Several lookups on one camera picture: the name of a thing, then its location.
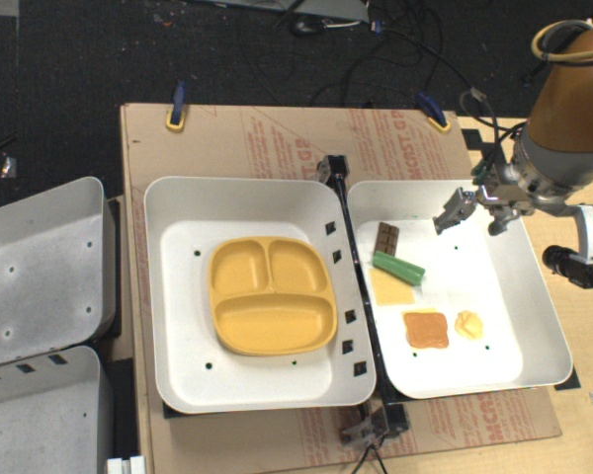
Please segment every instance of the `yellow plate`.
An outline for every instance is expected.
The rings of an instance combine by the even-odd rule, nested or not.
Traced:
[[[209,263],[215,331],[243,355],[295,355],[336,334],[329,273],[309,244],[285,237],[247,237],[218,246]]]

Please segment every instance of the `gray tray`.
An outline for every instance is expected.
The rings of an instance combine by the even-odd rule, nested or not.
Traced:
[[[113,397],[83,346],[0,366],[0,474],[103,474]]]
[[[0,364],[103,334],[115,285],[114,220],[97,179],[0,207]]]

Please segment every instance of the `blue clamp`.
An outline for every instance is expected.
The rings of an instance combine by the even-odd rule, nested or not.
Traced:
[[[167,113],[167,128],[171,131],[182,131],[185,124],[185,94],[187,92],[186,81],[178,81],[174,93],[174,106]]]
[[[435,99],[429,97],[423,91],[420,91],[415,95],[415,103],[424,114],[428,116],[428,122],[435,126],[439,131],[446,133],[451,129],[451,124],[446,121],[444,111],[442,111],[439,104],[435,102]]]

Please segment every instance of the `white tray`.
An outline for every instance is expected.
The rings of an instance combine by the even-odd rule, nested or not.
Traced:
[[[103,474],[112,431],[112,389],[90,348],[0,366],[0,474]]]
[[[329,188],[314,181],[163,178],[145,194],[145,216],[156,383],[171,408],[196,414],[369,399],[376,384],[369,333],[340,202]],[[248,356],[219,342],[209,259],[222,242],[249,236],[293,237],[321,254],[338,309],[328,345],[300,355]]]
[[[103,334],[115,280],[114,221],[97,179],[0,207],[0,364]]]
[[[521,220],[491,237],[482,208],[437,235],[433,217],[462,181],[374,181],[348,193],[361,265],[372,298],[391,383],[412,398],[543,386],[564,381],[572,360]],[[396,257],[426,269],[413,305],[378,305],[370,279],[379,222],[399,228]],[[449,324],[445,349],[415,350],[402,312],[431,308]],[[476,312],[484,336],[469,341],[454,329],[458,312]]]

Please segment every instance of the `wooden table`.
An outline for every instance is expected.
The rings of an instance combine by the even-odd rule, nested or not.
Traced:
[[[506,118],[499,122],[511,126],[517,121]],[[461,118],[460,124],[462,128],[478,128],[484,140],[491,139],[491,130],[471,118]],[[134,188],[133,170],[128,159],[129,149],[130,142],[127,142],[127,136],[124,134],[126,197],[130,196],[131,189]],[[509,143],[505,144],[505,150],[506,155],[511,156]],[[476,152],[469,154],[471,162],[475,163],[478,160],[478,154]],[[166,160],[167,156],[158,156],[154,159]],[[593,203],[593,184],[574,195],[571,202]],[[135,298],[140,296],[141,290],[138,270],[135,266],[136,248],[133,241],[135,224],[140,220],[134,219],[135,211],[132,209],[131,201],[126,201],[126,210],[129,286],[131,295],[134,297],[133,302],[136,302]],[[537,212],[535,215],[525,218],[525,224],[539,259],[544,249],[551,244],[577,247],[577,232],[572,219],[557,219]],[[539,264],[541,268],[545,269],[542,261],[539,261]],[[578,288],[565,278],[552,275],[551,272],[544,272],[544,276],[581,382],[581,388],[562,391],[550,390],[562,435],[541,440],[388,458],[385,461],[385,466],[389,474],[593,473],[593,290]],[[141,454],[147,461],[148,472],[152,472],[154,437],[152,437],[150,413],[153,409],[149,409],[147,371],[145,370],[145,364],[150,362],[150,354],[143,349],[143,333],[140,328],[141,311],[135,303],[132,304],[132,322],[139,444]],[[167,443],[167,447],[176,447],[176,444]],[[329,465],[285,472],[339,474],[351,472],[354,466],[354,464]],[[187,472],[197,472],[193,465],[189,465],[188,469]],[[377,473],[381,471],[376,462],[368,462],[361,472]]]

